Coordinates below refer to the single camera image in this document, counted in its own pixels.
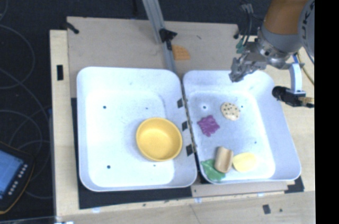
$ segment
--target yellow sponge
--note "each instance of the yellow sponge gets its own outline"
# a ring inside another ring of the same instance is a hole
[[[233,166],[239,172],[250,171],[256,165],[257,158],[253,153],[242,153],[233,157]]]
[[[185,47],[179,45],[172,45],[172,53],[174,60],[190,60],[190,53]]]

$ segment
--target orange object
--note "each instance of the orange object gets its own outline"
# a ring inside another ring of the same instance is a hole
[[[275,34],[298,34],[298,20],[308,0],[272,0],[264,26]]]
[[[179,45],[172,45],[172,52],[174,60],[189,60],[191,59],[190,53],[186,48]]]

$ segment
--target white tray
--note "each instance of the white tray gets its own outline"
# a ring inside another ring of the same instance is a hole
[[[289,181],[300,175],[300,161],[293,144],[280,102],[272,96],[273,80],[262,71],[246,75],[232,83],[229,71],[190,71],[183,78],[194,141],[202,175],[214,184],[257,181]],[[226,119],[220,107],[224,102],[240,109],[236,121]],[[210,137],[204,135],[198,121],[212,115],[220,128]],[[220,181],[205,174],[202,161],[215,159],[219,146],[234,155],[252,152],[258,165],[240,173],[232,168]]]
[[[92,191],[165,189],[191,185],[197,176],[179,78],[168,70],[87,67],[77,76],[79,175]],[[135,134],[148,118],[171,120],[180,130],[180,154],[152,162]]]

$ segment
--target purple toy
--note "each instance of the purple toy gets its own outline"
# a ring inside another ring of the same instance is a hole
[[[200,126],[202,133],[208,137],[220,128],[212,115],[202,118],[198,121],[198,125]]]

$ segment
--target wooden table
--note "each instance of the wooden table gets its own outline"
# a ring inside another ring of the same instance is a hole
[[[50,31],[53,103],[54,185],[57,221],[75,223],[295,223],[315,222],[314,109],[282,104],[301,165],[304,192],[284,191],[294,182],[192,185],[192,197],[79,209],[70,98],[76,96],[77,72],[86,66],[165,68],[162,48],[148,21],[69,17],[80,31]],[[191,59],[176,61],[179,77],[191,69],[230,69],[235,56],[234,24],[166,22],[178,33],[172,44],[185,47]],[[302,50],[305,68],[314,67]],[[290,86],[288,71],[268,66],[276,85]],[[303,75],[303,89],[314,87]]]

